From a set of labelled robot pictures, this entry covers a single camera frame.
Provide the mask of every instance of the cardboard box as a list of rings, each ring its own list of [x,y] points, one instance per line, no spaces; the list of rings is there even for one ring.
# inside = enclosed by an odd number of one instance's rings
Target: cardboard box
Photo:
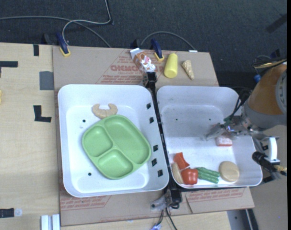
[[[59,193],[61,225],[119,221],[158,217],[160,211],[151,210],[151,202],[163,195],[162,191],[75,198],[64,189],[59,140],[59,89],[67,84],[140,84],[142,72],[131,59],[129,49],[70,47],[71,55],[63,57],[59,47],[53,47],[56,133],[58,148]],[[209,53],[175,52],[178,55],[178,75],[168,79],[163,75],[167,56],[175,51],[163,51],[165,60],[158,62],[154,51],[146,50],[156,66],[156,88],[165,85],[218,86]],[[191,60],[195,78],[191,80],[180,64]],[[195,214],[254,207],[250,189],[231,188],[183,192],[179,209],[172,215]]]

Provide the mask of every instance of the green divided plate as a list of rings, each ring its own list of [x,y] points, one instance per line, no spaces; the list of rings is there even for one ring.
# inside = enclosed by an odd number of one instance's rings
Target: green divided plate
[[[111,115],[88,128],[82,147],[97,169],[109,179],[135,172],[151,156],[151,146],[138,128],[122,115]]]

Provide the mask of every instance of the red tomato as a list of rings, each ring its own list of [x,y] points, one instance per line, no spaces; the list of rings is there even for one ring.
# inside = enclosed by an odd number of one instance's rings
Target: red tomato
[[[194,185],[198,183],[198,170],[197,169],[184,169],[181,171],[184,184]]]
[[[179,152],[174,155],[173,161],[177,163],[180,170],[183,170],[184,168],[187,168],[190,164],[186,162],[184,159],[183,153]]]

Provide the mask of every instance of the white tray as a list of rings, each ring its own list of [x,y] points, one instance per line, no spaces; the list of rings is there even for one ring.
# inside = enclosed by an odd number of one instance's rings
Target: white tray
[[[66,85],[58,93],[63,182],[75,197],[116,195],[165,188],[169,174],[150,92],[138,85]],[[92,113],[94,104],[109,109],[115,104],[145,136],[152,153],[148,162],[119,180],[104,177],[87,157],[81,145],[84,132],[100,119]]]
[[[222,188],[256,186],[262,181],[261,167],[253,161],[256,151],[250,136],[239,136],[230,147],[218,147],[215,140],[206,141],[210,128],[229,116],[238,94],[226,87],[164,86],[157,92],[163,134],[170,163],[183,152],[191,168],[205,167],[218,171],[222,161],[234,162],[240,171],[235,183],[220,178],[218,184],[199,180],[183,188]]]

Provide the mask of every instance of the blue clamp handle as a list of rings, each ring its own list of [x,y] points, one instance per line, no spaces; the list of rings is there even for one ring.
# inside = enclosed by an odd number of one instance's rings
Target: blue clamp handle
[[[158,61],[163,61],[164,60],[164,56],[163,53],[161,51],[160,45],[159,43],[153,38],[151,40],[151,45],[153,47],[153,49],[155,50],[155,56],[158,59]]]
[[[60,46],[60,51],[62,52],[63,56],[69,56],[70,55],[70,50],[68,48],[68,45],[66,44],[66,42],[64,41],[63,36],[60,33],[56,33],[56,37],[57,40],[59,42],[59,46]]]

